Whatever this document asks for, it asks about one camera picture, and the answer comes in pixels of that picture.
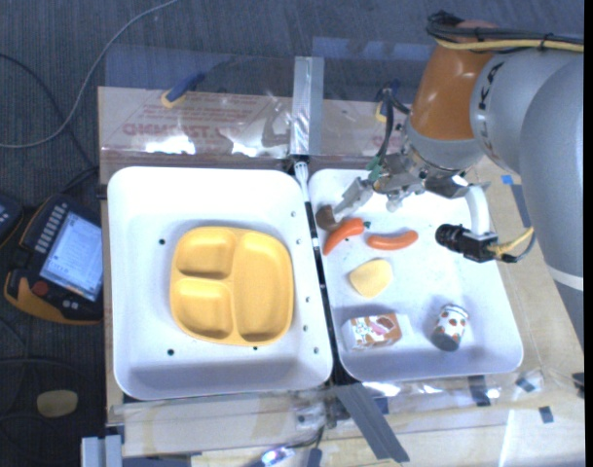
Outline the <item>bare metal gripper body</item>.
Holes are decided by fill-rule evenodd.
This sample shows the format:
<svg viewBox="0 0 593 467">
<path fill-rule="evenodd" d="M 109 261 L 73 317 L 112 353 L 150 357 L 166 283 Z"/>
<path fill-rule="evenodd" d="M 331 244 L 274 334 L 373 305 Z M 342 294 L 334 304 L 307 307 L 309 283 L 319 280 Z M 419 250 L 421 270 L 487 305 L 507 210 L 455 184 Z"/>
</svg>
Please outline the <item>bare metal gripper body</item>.
<svg viewBox="0 0 593 467">
<path fill-rule="evenodd" d="M 376 193 L 390 199 L 404 199 L 423 192 L 461 198 L 471 187 L 463 177 L 462 170 L 436 166 L 417 153 L 394 153 L 377 162 L 372 170 L 372 185 Z"/>
</svg>

